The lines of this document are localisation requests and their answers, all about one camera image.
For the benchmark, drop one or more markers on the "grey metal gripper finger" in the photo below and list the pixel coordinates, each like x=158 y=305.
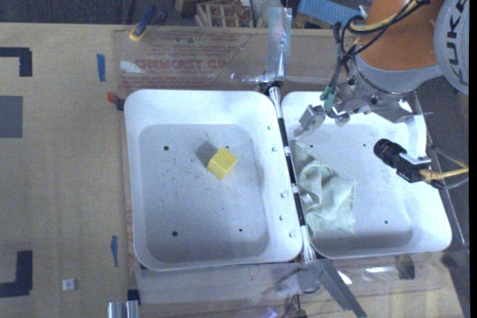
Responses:
x=311 y=117

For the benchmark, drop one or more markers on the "yellow cube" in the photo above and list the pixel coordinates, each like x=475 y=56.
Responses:
x=222 y=162

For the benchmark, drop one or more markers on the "black cylinder on white bracket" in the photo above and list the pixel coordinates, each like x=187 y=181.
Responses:
x=395 y=156

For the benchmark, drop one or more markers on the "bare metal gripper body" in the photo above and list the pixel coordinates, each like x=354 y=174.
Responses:
x=357 y=98

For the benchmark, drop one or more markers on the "thin black and white rod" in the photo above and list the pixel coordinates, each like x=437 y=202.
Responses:
x=285 y=139

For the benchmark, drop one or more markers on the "pale green cloth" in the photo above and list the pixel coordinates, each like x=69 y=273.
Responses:
x=328 y=197

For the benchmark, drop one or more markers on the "brown cardboard board red print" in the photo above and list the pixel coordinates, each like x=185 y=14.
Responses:
x=186 y=63

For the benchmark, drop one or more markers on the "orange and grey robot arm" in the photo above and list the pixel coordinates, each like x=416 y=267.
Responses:
x=402 y=30

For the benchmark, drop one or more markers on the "white plastic tray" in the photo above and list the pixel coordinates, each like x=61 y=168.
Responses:
x=384 y=205
x=208 y=216

